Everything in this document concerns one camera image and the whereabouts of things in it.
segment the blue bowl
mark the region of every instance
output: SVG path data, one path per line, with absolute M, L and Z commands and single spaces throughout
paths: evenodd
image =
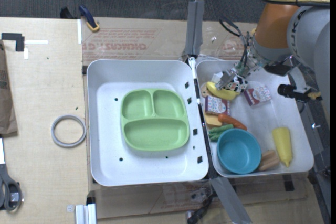
M 235 174 L 249 174 L 260 164 L 261 149 L 255 137 L 243 129 L 224 131 L 217 142 L 220 164 Z

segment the yellow banana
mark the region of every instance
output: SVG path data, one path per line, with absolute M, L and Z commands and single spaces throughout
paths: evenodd
M 229 101 L 235 99 L 236 96 L 240 94 L 239 92 L 227 89 L 218 90 L 215 86 L 215 83 L 210 81 L 206 83 L 206 87 L 209 90 L 209 92 L 211 92 L 213 95 Z

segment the green plate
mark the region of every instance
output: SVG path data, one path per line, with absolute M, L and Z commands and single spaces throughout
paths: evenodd
M 130 91 L 121 104 L 122 134 L 141 151 L 166 151 L 189 139 L 189 122 L 182 98 L 165 89 Z

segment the black cable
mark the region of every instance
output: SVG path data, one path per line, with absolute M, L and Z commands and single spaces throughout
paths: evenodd
M 219 19 L 219 23 L 225 28 L 226 31 L 228 31 L 228 32 L 231 33 L 232 35 L 234 35 L 234 36 L 236 36 L 236 37 L 239 37 L 239 36 L 240 36 L 239 34 L 233 32 L 233 31 L 231 31 L 229 28 L 227 28 L 227 27 L 224 25 L 224 23 L 223 23 L 223 21 L 222 21 L 221 19 Z
M 243 54 L 241 55 L 241 59 L 240 59 L 240 62 L 242 62 L 244 60 L 244 57 L 245 57 L 245 47 L 244 47 L 244 51 L 243 51 Z
M 245 55 L 244 67 L 246 66 L 247 63 L 247 46 L 249 46 L 249 40 L 250 40 L 250 32 L 247 32 L 246 43 L 244 44 L 244 52 L 243 52 L 243 54 Z

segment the toy carrot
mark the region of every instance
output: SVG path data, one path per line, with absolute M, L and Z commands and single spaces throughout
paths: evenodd
M 218 115 L 218 120 L 220 122 L 225 122 L 226 124 L 233 124 L 234 128 L 239 128 L 247 131 L 247 127 L 243 125 L 240 121 L 224 113 Z

